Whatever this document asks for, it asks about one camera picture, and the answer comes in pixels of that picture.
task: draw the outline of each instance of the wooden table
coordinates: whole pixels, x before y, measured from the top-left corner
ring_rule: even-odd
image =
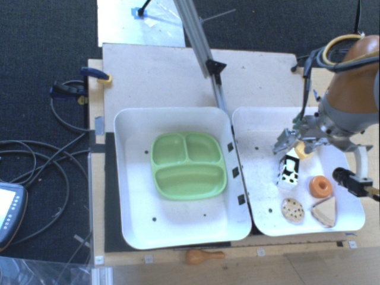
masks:
[[[282,57],[287,59],[289,55],[278,54],[278,62]],[[103,69],[102,60],[89,60],[88,65]],[[269,68],[257,71],[261,75],[273,74]],[[313,88],[322,94],[331,77],[324,69],[314,69]],[[94,130],[95,118],[105,114],[104,86],[94,78],[89,81],[89,100],[90,128]],[[378,188],[379,126],[354,138],[357,143],[359,140],[374,145],[369,152],[369,176]],[[96,135],[96,143],[104,144],[105,136]],[[354,157],[348,155],[347,159],[354,170]],[[366,223],[354,233],[249,236],[233,242],[231,247],[220,248],[225,259],[196,266],[186,265],[185,251],[178,249],[105,253],[105,154],[92,153],[90,167],[93,260],[97,267],[113,267],[114,284],[374,284],[379,279],[379,204],[369,198],[361,199]],[[153,259],[152,264],[146,264],[146,256]]]

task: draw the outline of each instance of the white tray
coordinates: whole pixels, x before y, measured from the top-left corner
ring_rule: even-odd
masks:
[[[293,107],[242,107],[233,114],[237,148],[256,227],[269,236],[362,228],[365,213],[360,199],[338,186],[332,177],[336,167],[349,168],[344,153],[333,146],[318,147],[312,157],[300,161],[297,187],[291,191],[276,187],[278,163],[285,151],[274,155],[270,145],[277,141],[284,128],[292,127],[292,119],[299,111]],[[310,211],[321,201],[312,197],[308,188],[310,179],[316,175],[324,175],[332,183],[337,206],[336,224],[332,228],[324,227]],[[303,205],[305,218],[299,224],[288,222],[281,213],[282,200],[288,197]]]
[[[244,195],[228,116],[215,107],[136,108],[115,117],[122,233],[137,249],[224,242],[245,238],[252,221]],[[226,189],[216,197],[172,201],[156,190],[150,166],[152,142],[163,133],[201,131],[219,142],[227,167]]]

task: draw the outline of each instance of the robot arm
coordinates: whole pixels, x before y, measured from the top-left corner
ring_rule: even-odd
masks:
[[[328,51],[338,42],[359,39],[339,64],[328,60]],[[305,106],[310,89],[311,63],[305,63],[305,93],[301,113],[293,121],[292,130],[285,129],[272,145],[274,153],[291,147],[295,141],[305,143],[305,153],[323,144],[331,144],[343,152],[354,152],[356,174],[349,170],[334,172],[334,179],[358,197],[370,196],[379,200],[378,189],[368,179],[367,151],[371,145],[356,145],[350,137],[379,123],[379,36],[346,35],[334,39],[326,47],[313,51],[320,66],[335,71],[335,75],[319,100],[318,112],[306,115]]]

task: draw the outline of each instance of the cookie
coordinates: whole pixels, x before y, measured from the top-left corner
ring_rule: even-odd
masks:
[[[283,200],[281,212],[285,219],[292,223],[299,223],[305,217],[302,204],[294,198],[286,198]]]

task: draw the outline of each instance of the bread slice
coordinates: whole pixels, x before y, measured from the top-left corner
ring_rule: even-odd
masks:
[[[337,211],[335,207],[335,197],[328,198],[324,202],[314,206],[311,214],[323,225],[334,227]]]

